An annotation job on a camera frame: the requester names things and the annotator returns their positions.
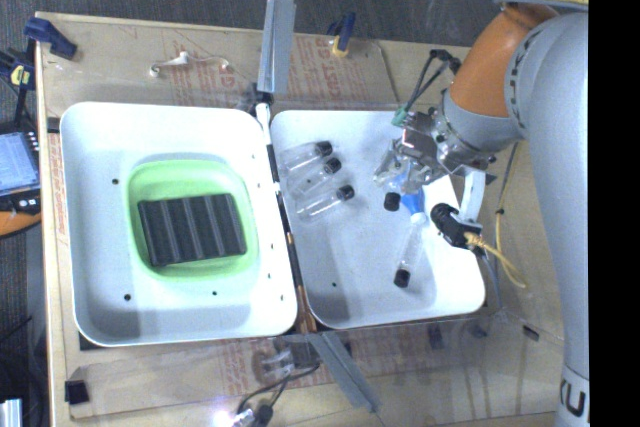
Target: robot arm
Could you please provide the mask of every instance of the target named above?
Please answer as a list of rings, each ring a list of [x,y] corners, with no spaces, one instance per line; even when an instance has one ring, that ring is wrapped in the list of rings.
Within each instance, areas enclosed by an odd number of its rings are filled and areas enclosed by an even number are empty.
[[[427,184],[485,170],[494,153],[529,141],[565,330],[557,427],[590,423],[587,54],[587,13],[508,3],[471,48],[438,108],[410,113],[397,144],[399,154],[426,169]]]

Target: white plastic tray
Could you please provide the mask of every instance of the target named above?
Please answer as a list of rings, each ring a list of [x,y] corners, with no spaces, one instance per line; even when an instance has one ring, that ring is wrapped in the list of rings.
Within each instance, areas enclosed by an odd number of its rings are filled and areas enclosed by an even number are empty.
[[[431,222],[424,237],[426,255],[410,286],[393,284],[409,213],[404,207],[386,211],[386,191],[372,180],[389,141],[401,135],[392,117],[391,112],[285,111],[271,126],[276,159],[298,144],[331,141],[343,162],[335,184],[349,183],[356,191],[353,200],[322,222],[305,223],[295,215],[286,180],[281,184],[309,306],[334,329],[470,313],[484,302],[475,256],[451,247]],[[448,177],[425,193],[427,213],[440,202],[458,206]]]
[[[65,112],[61,137],[74,314],[88,340],[119,346],[272,336],[293,325],[286,240],[254,118],[230,109],[88,102]],[[250,267],[171,281],[136,261],[127,177],[143,162],[176,158],[222,161],[240,175],[259,240]]]

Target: green container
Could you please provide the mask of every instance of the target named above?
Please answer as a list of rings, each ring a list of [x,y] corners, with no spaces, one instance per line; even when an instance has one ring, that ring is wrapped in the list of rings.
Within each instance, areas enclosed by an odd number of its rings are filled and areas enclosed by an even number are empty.
[[[231,194],[245,236],[247,251],[242,255],[184,262],[155,267],[138,213],[140,201],[190,198],[212,194]],[[212,160],[158,160],[136,167],[127,183],[130,244],[134,260],[146,272],[163,280],[202,280],[238,273],[258,256],[258,233],[247,188],[242,178],[223,162]]]

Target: screen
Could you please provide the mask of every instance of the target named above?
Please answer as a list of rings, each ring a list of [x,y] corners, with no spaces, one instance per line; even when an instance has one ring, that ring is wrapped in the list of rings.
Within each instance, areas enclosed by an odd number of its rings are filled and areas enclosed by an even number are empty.
[[[39,186],[38,166],[25,134],[0,134],[0,196]]]

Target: green cable connector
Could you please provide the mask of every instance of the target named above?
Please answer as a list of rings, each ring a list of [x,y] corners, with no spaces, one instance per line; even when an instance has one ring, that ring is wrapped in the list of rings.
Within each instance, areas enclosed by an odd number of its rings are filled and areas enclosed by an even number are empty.
[[[404,120],[406,117],[407,117],[407,106],[405,104],[395,112],[395,114],[393,115],[393,119],[391,120],[391,124],[396,127],[403,127]]]

